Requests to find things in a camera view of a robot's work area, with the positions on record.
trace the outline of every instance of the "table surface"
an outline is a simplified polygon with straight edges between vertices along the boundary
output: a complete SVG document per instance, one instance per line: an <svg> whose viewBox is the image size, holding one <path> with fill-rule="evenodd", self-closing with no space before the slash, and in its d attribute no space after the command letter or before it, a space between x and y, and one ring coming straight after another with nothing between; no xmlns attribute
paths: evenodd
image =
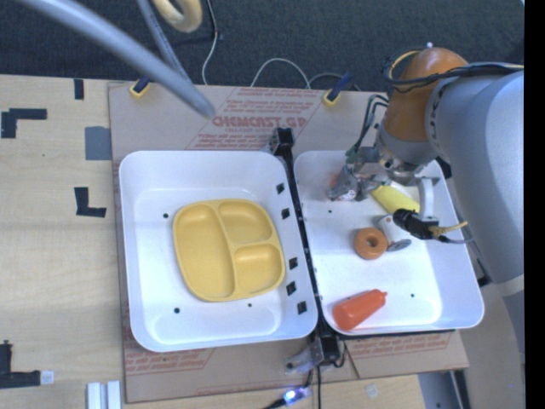
<svg viewBox="0 0 545 409"><path fill-rule="evenodd" d="M14 346L12 371L52 370L54 383L0 389L0 407L84 407L87 383L120 381L123 347L113 210L112 162L85 159L84 130L110 125L107 81L86 80L74 101L72 79L0 76L0 111L46 108L48 119L18 120L0 139L0 340ZM75 187L104 218L76 216ZM370 384L378 395L366 392ZM313 398L301 409L318 407ZM278 389L164 400L140 408L260 408ZM423 409L418 376L321 387L324 409Z"/></svg>

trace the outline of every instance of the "red bottle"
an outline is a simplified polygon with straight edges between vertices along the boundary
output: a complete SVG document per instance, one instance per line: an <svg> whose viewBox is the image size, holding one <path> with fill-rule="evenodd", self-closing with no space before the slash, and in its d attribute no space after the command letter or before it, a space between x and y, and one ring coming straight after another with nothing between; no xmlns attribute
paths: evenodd
<svg viewBox="0 0 545 409"><path fill-rule="evenodd" d="M371 290L337 303L333 307L335 323L344 331L352 330L384 306L386 295L387 292Z"/></svg>

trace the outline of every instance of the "small orange object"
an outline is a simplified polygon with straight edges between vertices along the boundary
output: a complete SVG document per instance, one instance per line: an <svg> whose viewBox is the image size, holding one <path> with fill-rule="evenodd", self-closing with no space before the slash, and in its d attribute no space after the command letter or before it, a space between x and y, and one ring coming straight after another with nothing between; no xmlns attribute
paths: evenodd
<svg viewBox="0 0 545 409"><path fill-rule="evenodd" d="M377 228L362 228L356 233L354 249L364 259L377 259L387 247L386 235Z"/></svg>
<svg viewBox="0 0 545 409"><path fill-rule="evenodd" d="M337 303L333 307L335 323L344 331L352 330L386 304L386 295L387 292L371 290Z"/></svg>

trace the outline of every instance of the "cardboard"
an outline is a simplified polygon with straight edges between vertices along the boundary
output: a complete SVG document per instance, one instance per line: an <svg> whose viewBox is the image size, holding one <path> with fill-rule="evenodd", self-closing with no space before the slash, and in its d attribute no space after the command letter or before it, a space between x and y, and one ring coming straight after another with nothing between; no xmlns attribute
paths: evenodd
<svg viewBox="0 0 545 409"><path fill-rule="evenodd" d="M118 169L126 155L139 150L267 150L277 127L293 129L295 157L308 150L346 150L358 137L372 93L343 92L333 107L327 107L321 101L323 91L202 86L198 88L217 111L207 120L159 85L153 84L139 100L130 95L130 85L109 87L126 401L305 383L307 374L286 374L284 360L301 352L307 346L306 338L168 354L149 352L135 341L129 325ZM370 132L364 144L373 138ZM344 367L324 371L324 382L468 366L458 331L370 337L346 341L346 345L349 357Z"/></svg>

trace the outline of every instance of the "white tray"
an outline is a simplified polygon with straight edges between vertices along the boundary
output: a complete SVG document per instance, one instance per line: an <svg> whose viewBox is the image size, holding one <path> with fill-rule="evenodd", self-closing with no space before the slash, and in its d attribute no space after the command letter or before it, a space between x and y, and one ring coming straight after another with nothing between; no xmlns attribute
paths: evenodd
<svg viewBox="0 0 545 409"><path fill-rule="evenodd" d="M140 345L157 352L203 349L295 339L314 329L317 306L277 158L262 152L135 152L121 163L119 182L130 326ZM268 212L286 265L277 289L230 302L205 302L189 292L176 261L172 221L182 206L209 199L249 199Z"/></svg>
<svg viewBox="0 0 545 409"><path fill-rule="evenodd" d="M360 228L375 226L386 211L373 199L330 201L327 190L345 162L344 152L306 152L295 161L309 249L324 317L338 332L373 335L442 331L477 325L484 305L465 245L411 237L409 247L365 261L353 250ZM440 177L434 187L434 215L441 226L458 223L439 165L432 162L422 176ZM418 201L415 187L401 188ZM448 233L462 239L460 231ZM338 328L332 316L340 300L378 288L387 291L386 305L351 331Z"/></svg>

